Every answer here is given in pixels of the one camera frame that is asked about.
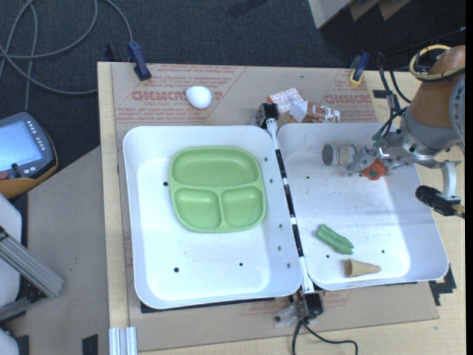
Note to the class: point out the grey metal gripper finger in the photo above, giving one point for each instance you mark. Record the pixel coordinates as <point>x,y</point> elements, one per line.
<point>394,165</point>
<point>357,163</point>

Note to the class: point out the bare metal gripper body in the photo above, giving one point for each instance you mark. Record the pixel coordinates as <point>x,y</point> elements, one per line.
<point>414,155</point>

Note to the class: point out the orange toy carrot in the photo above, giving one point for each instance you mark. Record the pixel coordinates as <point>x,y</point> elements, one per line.
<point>374,169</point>

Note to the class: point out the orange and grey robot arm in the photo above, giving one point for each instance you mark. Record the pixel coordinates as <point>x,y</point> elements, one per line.
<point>432,94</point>

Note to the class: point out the small white can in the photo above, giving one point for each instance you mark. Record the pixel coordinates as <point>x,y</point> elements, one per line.
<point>338,154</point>

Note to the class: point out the white plastic tray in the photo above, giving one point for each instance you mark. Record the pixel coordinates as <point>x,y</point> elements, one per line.
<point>354,213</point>
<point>207,264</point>

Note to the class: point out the orange and white carton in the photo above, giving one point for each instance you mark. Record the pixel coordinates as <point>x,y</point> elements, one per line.
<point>318,112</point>

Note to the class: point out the green toy beans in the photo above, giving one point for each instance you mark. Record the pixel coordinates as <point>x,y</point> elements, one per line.
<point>332,239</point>

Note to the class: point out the thin black and white rod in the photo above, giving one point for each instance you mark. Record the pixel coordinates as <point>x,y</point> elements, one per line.
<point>292,213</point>

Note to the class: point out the orange and white packet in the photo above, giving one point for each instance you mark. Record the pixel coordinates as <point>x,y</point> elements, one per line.
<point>284,97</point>

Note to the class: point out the tan ice cream cone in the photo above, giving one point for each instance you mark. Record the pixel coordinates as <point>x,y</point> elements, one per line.
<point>360,268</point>

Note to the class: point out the green divided plate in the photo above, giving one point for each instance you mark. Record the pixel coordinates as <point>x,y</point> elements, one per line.
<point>216,187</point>

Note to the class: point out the white egg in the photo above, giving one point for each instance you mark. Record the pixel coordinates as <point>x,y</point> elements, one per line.
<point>199,96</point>

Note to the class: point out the brown cardboard board red print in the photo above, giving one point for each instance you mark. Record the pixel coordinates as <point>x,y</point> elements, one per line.
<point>177,327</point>

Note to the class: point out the black cylinder on white bracket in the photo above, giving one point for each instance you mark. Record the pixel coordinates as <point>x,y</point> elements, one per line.
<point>436,198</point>

